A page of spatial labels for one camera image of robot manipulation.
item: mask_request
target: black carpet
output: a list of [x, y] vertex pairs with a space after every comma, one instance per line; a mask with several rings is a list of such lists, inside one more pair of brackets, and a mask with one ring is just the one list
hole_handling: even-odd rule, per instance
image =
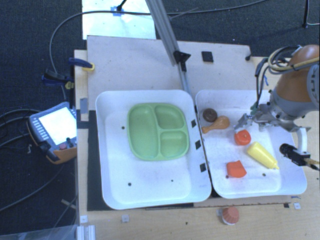
[[[258, 0], [163, 0], [167, 12], [222, 9]], [[320, 0], [310, 0], [310, 23], [319, 22]], [[63, 101], [61, 89], [46, 87], [41, 75], [52, 69], [49, 41], [59, 23], [82, 11], [82, 0], [0, 0], [0, 116], [16, 107], [49, 109]], [[287, 45], [319, 44], [319, 26], [302, 28], [305, 0], [268, 0], [255, 5], [183, 15], [171, 24], [178, 40], [249, 45], [254, 56], [268, 56]], [[85, 49], [81, 17], [66, 23], [53, 41], [53, 59], [61, 74], [69, 74], [68, 58]], [[29, 114], [20, 112], [5, 121]], [[0, 145], [26, 132], [25, 119], [0, 128]], [[22, 138], [0, 148], [0, 210], [48, 182], [60, 169]], [[75, 164], [37, 194], [0, 212], [0, 235], [52, 228], [75, 197]], [[70, 225], [69, 209], [57, 226]]]

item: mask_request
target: green divided plate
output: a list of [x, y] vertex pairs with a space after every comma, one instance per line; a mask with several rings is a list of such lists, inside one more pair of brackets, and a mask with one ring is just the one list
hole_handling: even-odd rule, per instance
[[148, 161], [171, 160], [189, 149], [189, 134], [183, 112], [166, 103], [141, 103], [127, 116], [127, 133], [133, 154]]

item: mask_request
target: yellow corn toy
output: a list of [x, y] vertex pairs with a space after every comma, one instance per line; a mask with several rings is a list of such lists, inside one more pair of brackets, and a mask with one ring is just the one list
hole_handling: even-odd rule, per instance
[[269, 169], [279, 169], [278, 161], [259, 142], [252, 143], [246, 152]]

